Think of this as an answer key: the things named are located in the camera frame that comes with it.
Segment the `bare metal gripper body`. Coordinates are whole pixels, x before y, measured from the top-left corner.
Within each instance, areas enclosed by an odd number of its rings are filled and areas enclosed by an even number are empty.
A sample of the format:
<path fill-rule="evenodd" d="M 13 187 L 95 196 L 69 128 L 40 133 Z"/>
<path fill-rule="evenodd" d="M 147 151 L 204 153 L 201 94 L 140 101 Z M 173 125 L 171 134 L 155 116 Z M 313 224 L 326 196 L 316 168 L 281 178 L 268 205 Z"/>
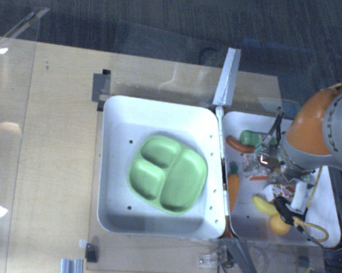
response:
<path fill-rule="evenodd" d="M 304 169 L 294 164 L 287 153 L 279 147 L 258 147 L 255 149 L 257 161 L 268 172 L 271 184 L 296 184 L 304 182 L 315 185 L 314 169 Z"/>

